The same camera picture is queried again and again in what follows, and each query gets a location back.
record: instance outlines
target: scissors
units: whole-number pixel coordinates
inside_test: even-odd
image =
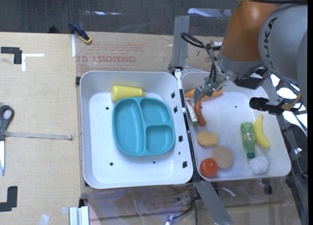
[[[9,105],[0,107],[0,167],[2,176],[4,176],[4,134],[13,117],[14,110]]]

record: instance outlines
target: light wood surface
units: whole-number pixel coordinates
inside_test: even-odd
[[[72,134],[72,140],[5,138],[5,175],[0,177],[0,203],[7,188],[18,187],[17,207],[0,212],[0,224],[68,224],[62,207],[78,206],[80,165],[76,62],[71,35],[1,33],[0,46],[44,57],[26,59],[26,71],[13,64],[13,54],[0,54],[0,103],[15,116],[7,130],[40,134]]]

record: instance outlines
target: carpeted floor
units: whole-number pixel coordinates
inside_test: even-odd
[[[89,31],[173,34],[177,15],[190,15],[190,33],[223,36],[235,0],[0,0],[0,31]],[[205,9],[203,15],[191,13]]]

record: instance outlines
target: brown sausage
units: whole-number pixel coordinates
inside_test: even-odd
[[[202,116],[202,113],[201,113],[201,100],[198,101],[194,105],[194,108],[195,108],[195,113],[196,113],[199,125],[204,127],[206,125],[206,121],[205,121],[205,119],[204,119],[204,117]]]

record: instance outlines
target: white tray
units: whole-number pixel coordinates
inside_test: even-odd
[[[142,88],[147,97],[167,104],[175,127],[175,144],[170,151],[158,156],[133,157],[117,148],[112,132],[113,85]],[[193,166],[174,76],[165,72],[90,71],[81,78],[80,94],[83,172],[87,184],[109,189],[181,184],[191,179]]]
[[[196,88],[204,81],[208,73],[191,72],[182,78],[184,93]],[[233,164],[226,169],[219,169],[211,178],[202,176],[209,181],[243,180],[253,178],[268,178],[285,176],[291,170],[290,158],[284,144],[284,140],[275,115],[268,112],[253,110],[249,106],[250,98],[264,97],[267,94],[262,87],[257,90],[248,90],[236,86],[233,83],[223,87],[223,93],[201,101],[201,113],[206,120],[206,126],[193,127],[188,117],[189,127],[193,140],[196,164],[199,174],[199,166],[202,160],[209,158],[213,147],[203,147],[197,141],[200,131],[215,132],[218,136],[218,145],[226,146],[234,156]],[[263,117],[263,133],[270,141],[269,149],[255,145],[255,155],[265,156],[268,159],[268,171],[256,175],[250,169],[249,159],[246,157],[245,148],[242,145],[240,124],[242,122],[254,122],[259,114]]]

